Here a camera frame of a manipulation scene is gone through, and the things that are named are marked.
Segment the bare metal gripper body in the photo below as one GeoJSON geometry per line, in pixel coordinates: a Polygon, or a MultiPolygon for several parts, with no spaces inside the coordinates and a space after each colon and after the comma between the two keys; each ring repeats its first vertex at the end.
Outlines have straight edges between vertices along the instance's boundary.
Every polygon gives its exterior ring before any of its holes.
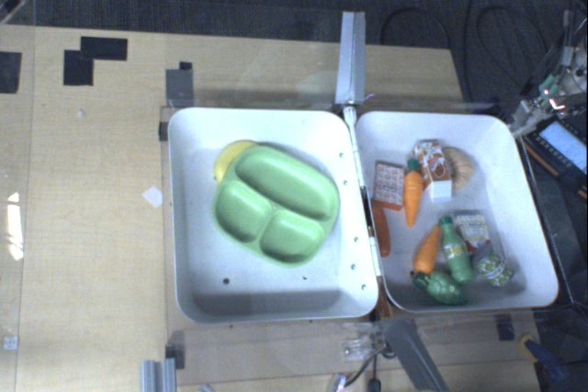
{"type": "Polygon", "coordinates": [[[544,109],[585,109],[586,71],[558,66],[539,86],[539,103],[544,109]]]}

